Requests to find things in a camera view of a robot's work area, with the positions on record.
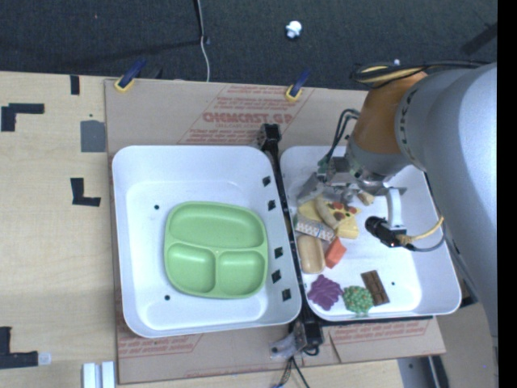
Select green broccoli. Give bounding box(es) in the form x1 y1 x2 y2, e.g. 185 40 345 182
342 285 375 317

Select brown cardboard board red print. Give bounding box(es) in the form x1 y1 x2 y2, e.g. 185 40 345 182
103 78 448 386

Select purple grapes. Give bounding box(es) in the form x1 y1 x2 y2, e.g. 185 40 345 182
306 274 344 312

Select yellow toy food piece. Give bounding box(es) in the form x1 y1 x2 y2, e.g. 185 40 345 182
297 199 324 222

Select tan bread roll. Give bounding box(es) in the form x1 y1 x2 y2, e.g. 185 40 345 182
297 234 326 275

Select white plastic tray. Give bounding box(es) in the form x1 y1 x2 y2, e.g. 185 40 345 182
280 145 463 323
111 145 303 339

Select brown chocolate bar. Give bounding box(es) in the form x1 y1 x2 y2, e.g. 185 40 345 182
360 269 391 307

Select white patterned packet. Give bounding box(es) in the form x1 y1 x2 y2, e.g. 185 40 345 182
293 218 337 243

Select orange toy food block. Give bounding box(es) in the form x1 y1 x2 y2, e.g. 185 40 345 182
324 237 347 269

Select black cylinder on white bracket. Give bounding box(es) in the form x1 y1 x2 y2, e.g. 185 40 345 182
364 187 408 248

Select thin black rod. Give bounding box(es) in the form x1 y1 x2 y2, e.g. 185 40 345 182
269 139 310 327

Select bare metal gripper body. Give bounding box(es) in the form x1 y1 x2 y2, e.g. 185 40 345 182
322 156 407 196

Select toy pizza slice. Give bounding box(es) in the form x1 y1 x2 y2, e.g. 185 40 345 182
314 195 361 240

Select green divided plate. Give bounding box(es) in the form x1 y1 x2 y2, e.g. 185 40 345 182
163 200 269 300

